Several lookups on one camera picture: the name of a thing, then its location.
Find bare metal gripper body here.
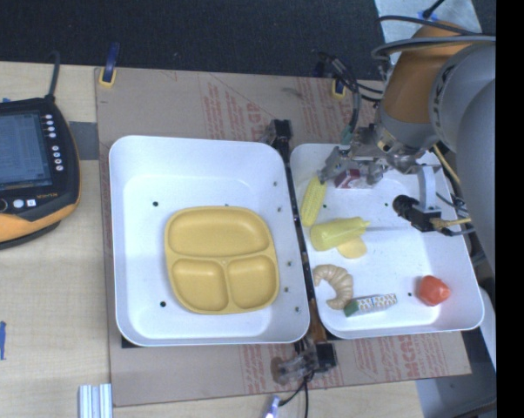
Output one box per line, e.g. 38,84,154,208
347,124,440,175

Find red and white carton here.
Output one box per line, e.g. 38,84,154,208
333,168,373,190

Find yellow corn cob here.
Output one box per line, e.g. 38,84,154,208
299,175,328,228

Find yellow squeeze bottle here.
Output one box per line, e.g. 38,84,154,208
309,216,372,253

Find pale yellow oval slice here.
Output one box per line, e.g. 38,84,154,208
336,237,369,260

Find white plastic tray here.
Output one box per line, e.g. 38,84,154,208
289,142,486,340
108,135,311,347

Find thin black and white rod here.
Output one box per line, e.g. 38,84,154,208
282,145,320,343

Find beige croissant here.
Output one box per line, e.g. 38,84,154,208
312,264,355,311

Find red-orange tomato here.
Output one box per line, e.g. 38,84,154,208
415,274,452,307

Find yellow divided plate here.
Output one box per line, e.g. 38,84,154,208
164,206,281,315

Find brown cardboard board, red print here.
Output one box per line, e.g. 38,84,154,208
94,66,473,408

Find black cylinder on white bracket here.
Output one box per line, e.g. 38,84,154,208
392,165,444,233

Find black block with thin wires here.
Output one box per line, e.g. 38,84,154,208
265,118,294,148
270,340,339,385

